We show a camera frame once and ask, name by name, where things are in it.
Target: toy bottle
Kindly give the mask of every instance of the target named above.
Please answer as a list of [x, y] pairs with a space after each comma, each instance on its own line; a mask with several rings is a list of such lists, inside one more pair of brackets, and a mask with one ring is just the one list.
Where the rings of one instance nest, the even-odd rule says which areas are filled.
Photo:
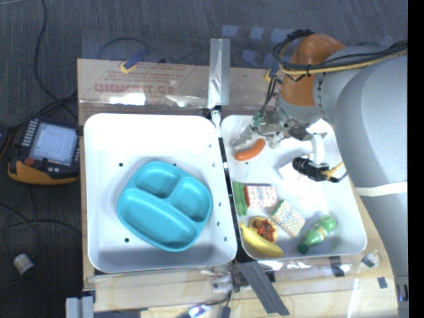
[[336, 226], [336, 221], [331, 216], [323, 216], [306, 232], [305, 238], [299, 244], [297, 250], [302, 254], [306, 254], [311, 246], [323, 242], [335, 230]]

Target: small box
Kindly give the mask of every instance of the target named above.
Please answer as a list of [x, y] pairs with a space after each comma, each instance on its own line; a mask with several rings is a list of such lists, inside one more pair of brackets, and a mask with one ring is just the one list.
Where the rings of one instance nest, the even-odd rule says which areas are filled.
[[272, 212], [271, 218], [273, 218], [291, 238], [296, 237], [305, 224], [305, 219], [292, 209], [286, 200], [281, 200], [274, 212]]
[[275, 206], [278, 200], [276, 188], [270, 185], [246, 185], [244, 197], [247, 205], [253, 209]]

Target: blue plate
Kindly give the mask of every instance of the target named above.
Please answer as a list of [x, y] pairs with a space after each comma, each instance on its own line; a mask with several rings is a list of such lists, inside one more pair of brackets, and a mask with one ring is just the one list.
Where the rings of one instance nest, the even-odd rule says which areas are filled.
[[150, 244], [181, 252], [194, 244], [212, 211], [212, 195], [197, 178], [154, 160], [137, 170], [121, 192], [122, 224]]

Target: sausage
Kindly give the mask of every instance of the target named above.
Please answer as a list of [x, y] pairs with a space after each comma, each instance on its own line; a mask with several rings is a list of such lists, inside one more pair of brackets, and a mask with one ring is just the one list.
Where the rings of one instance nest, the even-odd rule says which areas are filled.
[[247, 150], [237, 152], [235, 158], [238, 161], [249, 160], [257, 156], [260, 151], [265, 147], [266, 141], [262, 138], [259, 138], [252, 147]]

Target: yellow banana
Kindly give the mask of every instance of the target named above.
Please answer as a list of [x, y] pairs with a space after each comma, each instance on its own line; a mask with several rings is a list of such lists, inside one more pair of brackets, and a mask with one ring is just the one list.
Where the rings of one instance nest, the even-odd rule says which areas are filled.
[[244, 223], [240, 223], [240, 228], [243, 240], [257, 251], [274, 258], [281, 257], [284, 254], [277, 244], [262, 238], [255, 230], [247, 227]]

